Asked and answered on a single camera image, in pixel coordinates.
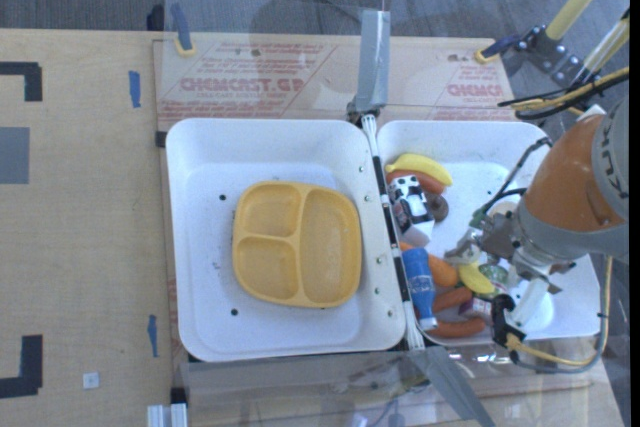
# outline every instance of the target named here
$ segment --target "toy banana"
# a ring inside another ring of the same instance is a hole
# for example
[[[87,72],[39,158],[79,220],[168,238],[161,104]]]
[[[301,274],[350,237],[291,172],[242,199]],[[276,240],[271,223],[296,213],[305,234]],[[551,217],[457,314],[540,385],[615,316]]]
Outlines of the toy banana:
[[[418,171],[430,175],[445,186],[453,184],[453,178],[451,178],[449,171],[442,164],[425,155],[403,153],[393,164],[387,164],[384,168],[387,173],[392,173],[396,169]]]
[[[478,269],[478,262],[459,265],[458,275],[460,281],[476,294],[491,294],[495,291],[493,283]]]

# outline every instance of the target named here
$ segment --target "blue tape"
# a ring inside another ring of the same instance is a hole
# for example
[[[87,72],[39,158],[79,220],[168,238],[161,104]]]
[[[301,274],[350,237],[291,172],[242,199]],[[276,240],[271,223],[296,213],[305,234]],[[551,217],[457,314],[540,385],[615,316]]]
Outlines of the blue tape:
[[[156,316],[149,315],[149,323],[147,324],[147,333],[149,333],[149,341],[151,342],[151,350],[153,357],[158,357],[158,327],[156,325]]]
[[[134,109],[141,107],[140,105],[140,74],[137,71],[129,72],[129,94],[131,95],[131,104]]]
[[[189,51],[193,49],[191,44],[191,34],[189,33],[189,23],[187,17],[182,12],[180,4],[173,4],[170,8],[173,15],[174,30],[178,31],[178,41],[183,50]]]

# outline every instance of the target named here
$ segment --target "blue can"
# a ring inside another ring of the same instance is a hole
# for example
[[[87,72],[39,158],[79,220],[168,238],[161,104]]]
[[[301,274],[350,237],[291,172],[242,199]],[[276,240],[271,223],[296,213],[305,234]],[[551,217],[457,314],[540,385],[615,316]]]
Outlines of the blue can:
[[[438,327],[431,310],[436,296],[436,287],[429,268],[429,255],[423,247],[407,249],[402,253],[407,274],[407,286],[413,306],[418,310],[420,327],[425,331]]]

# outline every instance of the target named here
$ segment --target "yellow plate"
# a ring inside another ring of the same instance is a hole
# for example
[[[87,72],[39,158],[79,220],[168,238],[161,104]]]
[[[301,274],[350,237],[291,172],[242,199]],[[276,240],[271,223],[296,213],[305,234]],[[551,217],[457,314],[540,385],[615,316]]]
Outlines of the yellow plate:
[[[328,308],[357,290],[362,267],[354,204],[326,187],[265,181],[244,191],[233,226],[233,270],[254,297]]]

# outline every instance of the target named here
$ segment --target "yellow cable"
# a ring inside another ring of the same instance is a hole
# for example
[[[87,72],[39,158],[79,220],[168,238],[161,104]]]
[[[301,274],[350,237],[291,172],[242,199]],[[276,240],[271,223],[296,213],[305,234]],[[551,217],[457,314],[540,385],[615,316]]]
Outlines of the yellow cable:
[[[622,77],[623,75],[628,75],[628,74],[629,74],[629,67],[625,66],[624,68],[621,68],[618,71],[614,71],[612,73],[609,73],[608,75],[605,75],[604,77],[599,78],[593,83],[589,83],[584,86],[581,86],[578,89],[575,89],[570,93],[566,93],[557,98],[552,98],[552,99],[533,98],[531,100],[524,100],[522,102],[513,103],[511,104],[511,108],[516,111],[531,111],[531,110],[542,109],[547,107],[555,107],[569,100],[573,100],[574,98],[579,97],[580,95],[584,94],[589,90],[598,89],[598,87],[600,87],[602,84],[606,82],[609,82],[611,80],[616,80]]]
[[[610,300],[611,300],[611,269],[613,267],[613,257],[611,256],[607,256],[607,260],[606,260],[606,268],[605,268],[605,276],[604,276],[604,302],[603,302],[603,312],[601,312],[601,315],[604,315],[604,322],[603,322],[603,332],[600,334],[600,336],[602,336],[603,342],[602,342],[602,348],[604,350],[604,347],[607,345],[607,338],[609,336],[609,304],[610,304]],[[533,349],[532,347],[529,347],[525,344],[523,344],[520,339],[514,335],[513,333],[507,333],[507,343],[506,343],[507,349],[509,349],[510,351],[522,351],[522,352],[526,352],[527,354],[530,354],[532,356],[536,356],[540,359],[544,359],[546,361],[552,361],[554,363],[559,363],[561,365],[570,365],[570,366],[577,366],[577,367],[582,367],[585,365],[588,365],[590,363],[593,362],[593,360],[596,358],[597,354],[594,354],[593,356],[591,356],[590,358],[587,358],[585,360],[582,361],[576,361],[576,360],[570,360],[570,359],[565,359],[565,358],[560,358],[558,356],[554,356],[553,354],[549,354],[547,352],[543,352],[543,351],[539,351],[537,349]]]

